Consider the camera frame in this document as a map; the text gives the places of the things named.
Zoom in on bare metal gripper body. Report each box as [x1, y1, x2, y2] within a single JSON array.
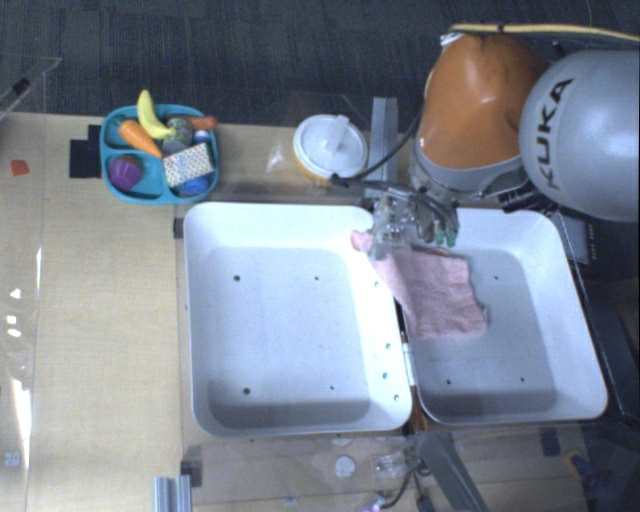
[[369, 189, 459, 262]]

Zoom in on pink cloth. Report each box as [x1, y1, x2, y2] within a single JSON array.
[[349, 229, 489, 342]]

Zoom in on yellow cup with white lid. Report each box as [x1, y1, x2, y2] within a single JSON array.
[[292, 113, 370, 188]]

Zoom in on white plastic tray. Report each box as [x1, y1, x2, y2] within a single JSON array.
[[182, 200, 414, 440], [398, 206, 610, 428]]

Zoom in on pale wood board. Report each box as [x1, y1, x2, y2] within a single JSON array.
[[172, 121, 626, 512]]

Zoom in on blue bottle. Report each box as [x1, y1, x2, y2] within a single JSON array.
[[180, 174, 211, 197]]

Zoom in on patterned white carton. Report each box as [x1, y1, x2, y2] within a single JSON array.
[[161, 142, 217, 188]]

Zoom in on small green can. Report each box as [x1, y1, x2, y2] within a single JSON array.
[[161, 116, 195, 155]]

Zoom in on clear plastic bottle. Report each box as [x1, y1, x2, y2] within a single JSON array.
[[371, 446, 422, 477]]

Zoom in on blue divided plate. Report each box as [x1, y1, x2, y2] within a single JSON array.
[[98, 103, 221, 207]]

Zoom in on yellow banana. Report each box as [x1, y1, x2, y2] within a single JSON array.
[[136, 89, 177, 141]]

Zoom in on orange carrot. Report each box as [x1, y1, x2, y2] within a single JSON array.
[[117, 119, 164, 159]]

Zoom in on purple grapes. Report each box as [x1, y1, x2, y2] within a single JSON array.
[[108, 154, 144, 194]]

